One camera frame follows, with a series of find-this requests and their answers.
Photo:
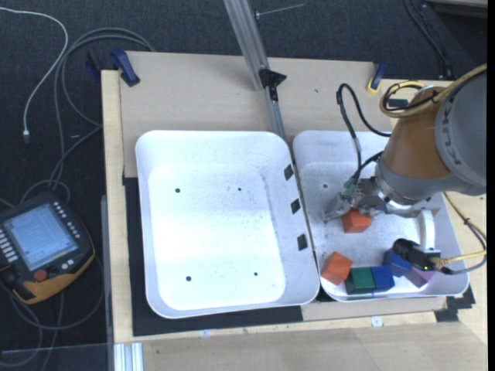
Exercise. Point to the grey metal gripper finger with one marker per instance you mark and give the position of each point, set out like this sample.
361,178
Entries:
370,210
335,209

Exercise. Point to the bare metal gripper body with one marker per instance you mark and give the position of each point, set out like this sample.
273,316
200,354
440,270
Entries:
369,195

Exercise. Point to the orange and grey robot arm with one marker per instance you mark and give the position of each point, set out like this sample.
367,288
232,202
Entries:
421,149

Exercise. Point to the orange cube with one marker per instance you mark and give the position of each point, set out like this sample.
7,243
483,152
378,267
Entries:
335,267
356,222

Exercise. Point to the white plastic tray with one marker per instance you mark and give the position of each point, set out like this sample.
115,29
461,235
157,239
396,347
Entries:
216,226
371,246

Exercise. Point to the blue cube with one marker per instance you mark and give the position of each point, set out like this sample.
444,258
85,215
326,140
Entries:
397,264
383,277

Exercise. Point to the green cube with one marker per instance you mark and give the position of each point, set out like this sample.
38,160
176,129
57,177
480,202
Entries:
362,279

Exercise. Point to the purple cube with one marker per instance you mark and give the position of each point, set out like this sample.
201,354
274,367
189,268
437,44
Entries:
418,278

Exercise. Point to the pale flat board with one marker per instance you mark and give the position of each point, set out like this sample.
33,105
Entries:
201,99

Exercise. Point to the black cylinder on white bracket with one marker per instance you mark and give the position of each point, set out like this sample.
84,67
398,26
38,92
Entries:
410,251

